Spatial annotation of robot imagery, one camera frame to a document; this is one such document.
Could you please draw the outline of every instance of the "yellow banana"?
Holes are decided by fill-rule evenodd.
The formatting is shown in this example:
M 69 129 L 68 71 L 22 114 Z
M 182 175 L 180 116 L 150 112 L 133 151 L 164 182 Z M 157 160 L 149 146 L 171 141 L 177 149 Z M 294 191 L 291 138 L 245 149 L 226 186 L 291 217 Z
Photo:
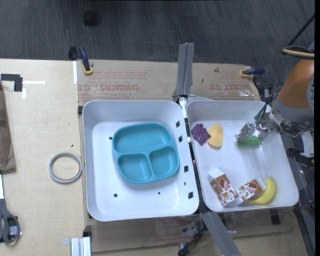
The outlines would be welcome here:
M 276 193 L 276 182 L 273 178 L 268 177 L 265 182 L 265 190 L 258 195 L 255 199 L 250 200 L 251 204 L 266 205 Z

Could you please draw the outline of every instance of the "blue plate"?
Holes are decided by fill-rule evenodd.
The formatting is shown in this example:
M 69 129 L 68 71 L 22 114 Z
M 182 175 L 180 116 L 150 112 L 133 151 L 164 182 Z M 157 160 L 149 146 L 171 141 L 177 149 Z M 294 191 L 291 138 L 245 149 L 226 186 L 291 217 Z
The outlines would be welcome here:
M 179 169 L 179 154 L 174 138 L 163 124 L 138 123 L 118 129 L 112 150 L 121 175 L 131 183 L 159 181 Z

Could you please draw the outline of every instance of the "gray metal bar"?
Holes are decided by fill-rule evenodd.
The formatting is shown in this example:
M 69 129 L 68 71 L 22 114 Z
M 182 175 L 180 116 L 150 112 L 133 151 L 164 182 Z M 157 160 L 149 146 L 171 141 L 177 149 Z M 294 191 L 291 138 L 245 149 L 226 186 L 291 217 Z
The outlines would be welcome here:
M 71 256 L 91 256 L 91 238 L 85 236 L 83 238 L 72 238 L 70 243 Z
M 208 211 L 200 215 L 223 256 L 241 256 L 219 215 Z
M 193 83 L 192 63 L 195 52 L 195 44 L 187 42 L 179 45 L 178 72 L 176 79 L 176 88 L 174 94 L 189 95 Z

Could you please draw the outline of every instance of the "dark floor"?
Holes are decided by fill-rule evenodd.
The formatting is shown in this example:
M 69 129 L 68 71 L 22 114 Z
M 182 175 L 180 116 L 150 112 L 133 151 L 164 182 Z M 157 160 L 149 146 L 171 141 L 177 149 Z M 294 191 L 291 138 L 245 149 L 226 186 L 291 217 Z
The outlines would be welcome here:
M 99 24 L 85 26 L 85 11 Z M 281 84 L 296 59 L 281 49 L 315 12 L 315 0 L 0 1 L 0 58 L 68 60 L 70 46 L 90 59 L 177 62 L 195 43 L 194 62 L 266 69 Z M 314 22 L 297 39 L 308 47 Z

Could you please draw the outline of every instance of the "purple grape toy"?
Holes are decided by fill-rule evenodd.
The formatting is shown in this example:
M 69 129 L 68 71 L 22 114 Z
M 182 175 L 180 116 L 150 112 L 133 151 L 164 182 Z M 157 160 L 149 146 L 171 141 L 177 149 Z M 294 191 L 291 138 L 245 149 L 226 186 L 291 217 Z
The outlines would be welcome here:
M 191 129 L 191 135 L 200 145 L 203 145 L 207 139 L 211 137 L 202 123 L 196 124 L 195 127 Z

